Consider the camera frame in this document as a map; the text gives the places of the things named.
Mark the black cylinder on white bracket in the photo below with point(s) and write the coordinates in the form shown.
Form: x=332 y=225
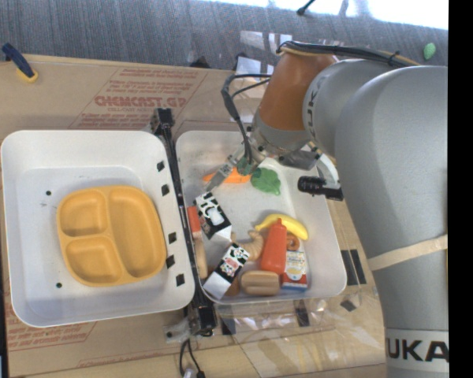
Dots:
x=317 y=185

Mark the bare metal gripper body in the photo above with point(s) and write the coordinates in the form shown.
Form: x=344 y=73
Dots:
x=266 y=151

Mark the brown doughnut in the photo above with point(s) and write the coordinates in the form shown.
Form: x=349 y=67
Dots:
x=293 y=242

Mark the white plastic tray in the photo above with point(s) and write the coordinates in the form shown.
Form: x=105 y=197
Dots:
x=323 y=250
x=102 y=152

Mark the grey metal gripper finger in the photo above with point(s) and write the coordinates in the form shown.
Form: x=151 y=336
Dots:
x=232 y=160
x=220 y=173

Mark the beige croissant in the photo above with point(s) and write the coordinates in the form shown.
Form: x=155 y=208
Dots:
x=255 y=246

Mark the black and white milk carton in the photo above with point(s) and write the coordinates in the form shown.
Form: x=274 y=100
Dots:
x=213 y=215
x=228 y=268

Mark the brown cardboard board red print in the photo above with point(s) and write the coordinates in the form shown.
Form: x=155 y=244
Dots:
x=83 y=89

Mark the red and beige bottle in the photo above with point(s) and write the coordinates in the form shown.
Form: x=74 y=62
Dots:
x=194 y=221

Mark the orange carrot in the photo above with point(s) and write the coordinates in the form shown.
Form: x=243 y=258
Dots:
x=236 y=177

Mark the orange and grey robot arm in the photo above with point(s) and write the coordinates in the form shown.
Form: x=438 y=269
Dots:
x=386 y=164

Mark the green broccoli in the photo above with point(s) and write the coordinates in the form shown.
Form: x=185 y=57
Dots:
x=267 y=181

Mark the tan bread bun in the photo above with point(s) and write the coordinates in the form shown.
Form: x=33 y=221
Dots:
x=260 y=282

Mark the yellow banana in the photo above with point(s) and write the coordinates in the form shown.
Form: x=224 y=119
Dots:
x=295 y=227

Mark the thin black rod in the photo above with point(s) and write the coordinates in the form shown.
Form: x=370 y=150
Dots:
x=178 y=195

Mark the yellow divided plate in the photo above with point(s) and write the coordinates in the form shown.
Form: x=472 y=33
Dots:
x=114 y=234

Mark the orange red bottle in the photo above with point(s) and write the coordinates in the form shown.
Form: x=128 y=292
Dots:
x=274 y=250

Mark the red and white carton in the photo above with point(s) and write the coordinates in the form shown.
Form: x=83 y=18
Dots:
x=295 y=270

